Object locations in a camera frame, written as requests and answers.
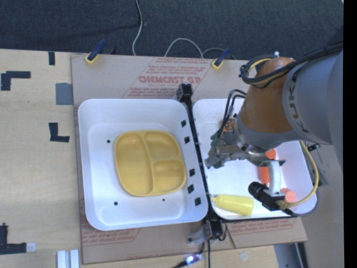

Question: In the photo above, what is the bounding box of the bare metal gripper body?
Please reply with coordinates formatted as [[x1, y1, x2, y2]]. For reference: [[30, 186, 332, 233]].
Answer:
[[208, 129, 269, 166]]

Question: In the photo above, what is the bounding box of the thin black rod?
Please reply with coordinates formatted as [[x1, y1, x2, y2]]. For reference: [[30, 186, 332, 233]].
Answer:
[[182, 95, 221, 228]]

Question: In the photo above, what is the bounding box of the white plastic tray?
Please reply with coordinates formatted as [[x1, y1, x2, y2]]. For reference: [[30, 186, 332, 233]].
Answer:
[[77, 98, 210, 232], [192, 98, 319, 221]]

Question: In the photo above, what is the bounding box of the yellow squeeze bottle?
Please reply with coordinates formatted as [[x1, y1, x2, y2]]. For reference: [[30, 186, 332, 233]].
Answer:
[[210, 194, 255, 217]]

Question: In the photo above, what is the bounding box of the orange toy sausage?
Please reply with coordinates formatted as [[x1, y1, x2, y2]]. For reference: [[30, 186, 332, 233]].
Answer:
[[279, 188, 297, 204]]

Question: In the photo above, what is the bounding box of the yellow divided plate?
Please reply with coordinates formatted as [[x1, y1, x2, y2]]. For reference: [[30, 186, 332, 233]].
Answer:
[[113, 130, 188, 198]]

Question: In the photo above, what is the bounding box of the brown cardboard board red print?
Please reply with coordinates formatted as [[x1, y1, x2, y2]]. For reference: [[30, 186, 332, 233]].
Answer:
[[70, 53, 308, 265]]

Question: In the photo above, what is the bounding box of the black cylinder on white bracket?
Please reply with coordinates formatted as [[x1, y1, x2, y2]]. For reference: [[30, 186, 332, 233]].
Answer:
[[248, 159, 287, 212]]

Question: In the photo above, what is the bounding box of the black block with thin wires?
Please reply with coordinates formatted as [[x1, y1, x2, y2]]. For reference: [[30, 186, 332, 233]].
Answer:
[[206, 218, 224, 240], [177, 83, 194, 103]]

